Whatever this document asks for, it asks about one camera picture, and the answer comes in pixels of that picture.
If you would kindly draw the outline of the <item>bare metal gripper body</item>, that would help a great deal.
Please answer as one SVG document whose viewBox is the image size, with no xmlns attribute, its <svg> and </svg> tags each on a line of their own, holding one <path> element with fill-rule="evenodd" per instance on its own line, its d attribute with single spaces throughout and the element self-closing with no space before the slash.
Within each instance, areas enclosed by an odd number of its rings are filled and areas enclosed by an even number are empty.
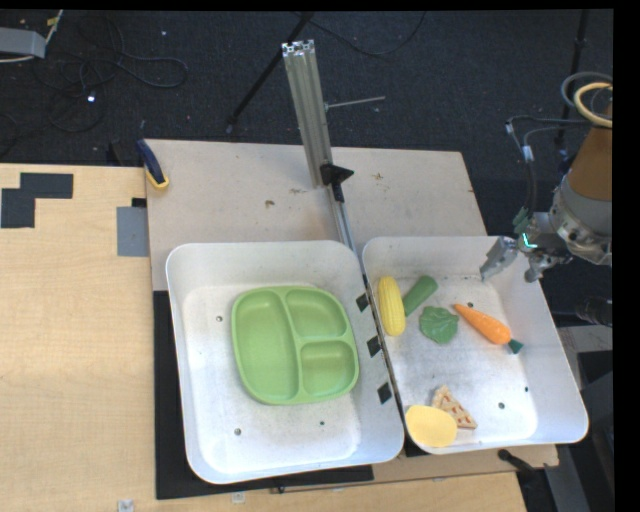
<svg viewBox="0 0 640 512">
<path fill-rule="evenodd" d="M 532 267 L 553 267 L 575 258 L 612 265 L 611 238 L 597 234 L 567 212 L 524 213 L 517 221 L 518 247 Z"/>
</svg>

